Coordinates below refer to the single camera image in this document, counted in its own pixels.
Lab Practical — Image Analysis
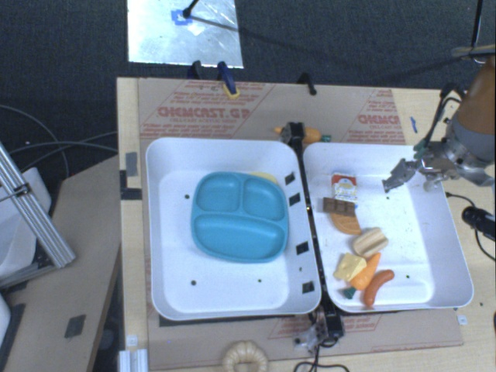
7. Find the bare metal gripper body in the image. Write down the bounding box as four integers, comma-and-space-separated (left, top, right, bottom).
415, 142, 490, 188

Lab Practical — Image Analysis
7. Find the red and white carton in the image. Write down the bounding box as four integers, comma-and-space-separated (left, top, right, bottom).
330, 171, 360, 205

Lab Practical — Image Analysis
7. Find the brown chocolate bar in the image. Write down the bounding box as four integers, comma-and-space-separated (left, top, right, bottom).
322, 197, 357, 218

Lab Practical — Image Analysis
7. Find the beige bread roll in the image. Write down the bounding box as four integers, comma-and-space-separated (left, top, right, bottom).
352, 226, 390, 259

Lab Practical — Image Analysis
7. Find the orange biscuit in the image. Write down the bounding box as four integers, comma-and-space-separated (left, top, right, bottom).
330, 212, 363, 236

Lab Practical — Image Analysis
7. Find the white plastic tray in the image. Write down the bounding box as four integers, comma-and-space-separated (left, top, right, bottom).
301, 142, 475, 314
145, 136, 323, 322

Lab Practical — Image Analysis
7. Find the thin black rod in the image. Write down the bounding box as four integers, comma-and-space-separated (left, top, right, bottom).
291, 137, 339, 319

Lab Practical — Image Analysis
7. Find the orange carrot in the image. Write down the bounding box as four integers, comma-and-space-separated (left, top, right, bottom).
342, 252, 382, 299
274, 126, 334, 145

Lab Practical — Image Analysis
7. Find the yellow cheese wedge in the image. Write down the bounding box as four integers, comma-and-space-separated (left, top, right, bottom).
333, 252, 368, 283

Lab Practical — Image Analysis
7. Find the orange sausage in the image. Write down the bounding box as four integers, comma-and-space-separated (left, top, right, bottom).
362, 269, 396, 308

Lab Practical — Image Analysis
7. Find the brown cardboard board red print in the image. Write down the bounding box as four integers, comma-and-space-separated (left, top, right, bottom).
136, 77, 464, 372

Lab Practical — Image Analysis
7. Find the blue divided plate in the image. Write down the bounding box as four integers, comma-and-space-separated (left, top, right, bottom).
190, 170, 290, 264

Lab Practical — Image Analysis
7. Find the beige doughnut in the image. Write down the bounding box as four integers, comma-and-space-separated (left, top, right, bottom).
221, 340, 270, 372

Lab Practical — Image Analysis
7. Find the black block with wires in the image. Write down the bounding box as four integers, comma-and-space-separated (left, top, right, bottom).
308, 311, 346, 349
284, 121, 306, 144

